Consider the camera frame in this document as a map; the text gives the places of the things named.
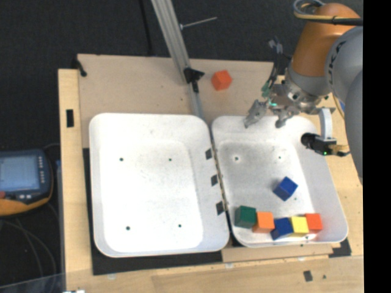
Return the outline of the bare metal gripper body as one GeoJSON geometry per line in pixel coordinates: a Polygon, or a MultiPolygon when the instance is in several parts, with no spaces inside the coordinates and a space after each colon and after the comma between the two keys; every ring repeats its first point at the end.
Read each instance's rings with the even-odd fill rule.
{"type": "Polygon", "coordinates": [[[315,114],[323,96],[307,93],[294,83],[266,86],[265,98],[274,115],[292,117],[300,113],[315,114]]]}

